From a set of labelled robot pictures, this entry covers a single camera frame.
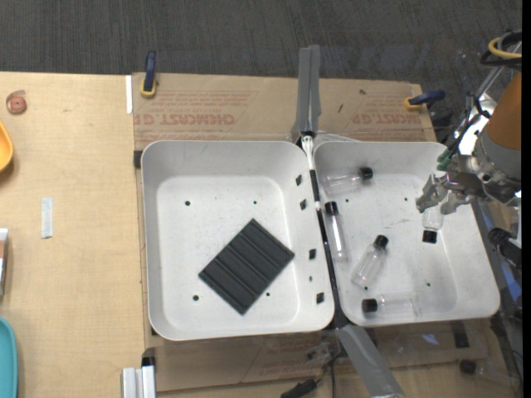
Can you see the brown round biscuit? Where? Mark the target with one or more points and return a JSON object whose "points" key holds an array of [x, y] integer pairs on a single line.
{"points": [[16, 103]]}

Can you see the black cylinder on white bracket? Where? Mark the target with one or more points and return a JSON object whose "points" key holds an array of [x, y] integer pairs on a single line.
{"points": [[504, 243]]}

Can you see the clear plastic bottle black cap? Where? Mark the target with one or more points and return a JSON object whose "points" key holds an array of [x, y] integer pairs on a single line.
{"points": [[342, 181], [477, 368], [369, 263], [432, 220], [337, 234], [394, 305]]}

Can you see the white plastic tray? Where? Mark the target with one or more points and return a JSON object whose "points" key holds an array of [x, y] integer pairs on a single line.
{"points": [[224, 172], [398, 263]]}

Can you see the thin black and white rod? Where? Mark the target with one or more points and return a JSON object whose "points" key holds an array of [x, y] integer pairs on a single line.
{"points": [[317, 197]]}

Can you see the blue divided plate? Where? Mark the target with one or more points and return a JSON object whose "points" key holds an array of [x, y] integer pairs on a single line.
{"points": [[6, 359]]}

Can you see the brown cardboard board red print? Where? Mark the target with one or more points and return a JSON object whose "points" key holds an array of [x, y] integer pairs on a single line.
{"points": [[249, 106]]}

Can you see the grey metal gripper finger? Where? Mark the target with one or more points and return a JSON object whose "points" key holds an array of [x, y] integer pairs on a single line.
{"points": [[453, 202], [429, 191]]}

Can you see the orange divided plate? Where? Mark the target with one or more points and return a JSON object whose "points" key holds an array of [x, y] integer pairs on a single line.
{"points": [[4, 147]]}

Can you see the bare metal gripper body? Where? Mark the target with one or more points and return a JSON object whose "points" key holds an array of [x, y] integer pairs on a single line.
{"points": [[485, 176]]}

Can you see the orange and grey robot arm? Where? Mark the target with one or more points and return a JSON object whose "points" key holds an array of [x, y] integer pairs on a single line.
{"points": [[504, 118]]}

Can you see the black ribbed rectangular pad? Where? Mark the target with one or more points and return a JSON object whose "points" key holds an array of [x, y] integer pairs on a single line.
{"points": [[246, 265]]}

